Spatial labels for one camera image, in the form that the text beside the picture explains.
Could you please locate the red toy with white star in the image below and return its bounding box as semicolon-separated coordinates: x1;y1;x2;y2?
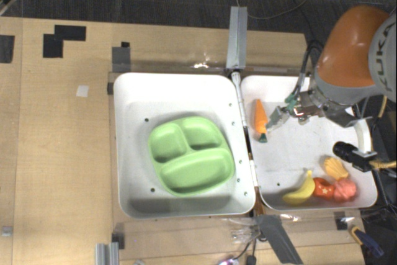
312;177;337;200

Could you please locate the pink toy food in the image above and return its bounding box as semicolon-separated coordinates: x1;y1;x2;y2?
332;178;358;204

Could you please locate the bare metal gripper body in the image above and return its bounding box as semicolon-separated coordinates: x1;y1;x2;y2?
287;89;330;125

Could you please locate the thin black and white rod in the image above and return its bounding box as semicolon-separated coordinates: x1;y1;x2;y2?
231;71;259;187

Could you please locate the white plastic tray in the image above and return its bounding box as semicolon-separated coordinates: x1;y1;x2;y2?
240;74;379;212
112;71;257;220

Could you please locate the yellow banana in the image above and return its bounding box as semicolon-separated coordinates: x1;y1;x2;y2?
282;169;316;206

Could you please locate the yellow ridged toy food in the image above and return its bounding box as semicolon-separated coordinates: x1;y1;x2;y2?
323;156;350;182

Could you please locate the green divided plate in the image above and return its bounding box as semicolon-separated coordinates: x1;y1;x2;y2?
147;115;236;197

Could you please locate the orange carrot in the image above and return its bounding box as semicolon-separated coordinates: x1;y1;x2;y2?
254;98;269;144

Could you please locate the black cylinder on white bracket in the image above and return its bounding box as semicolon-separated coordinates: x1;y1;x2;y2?
332;117;378;173

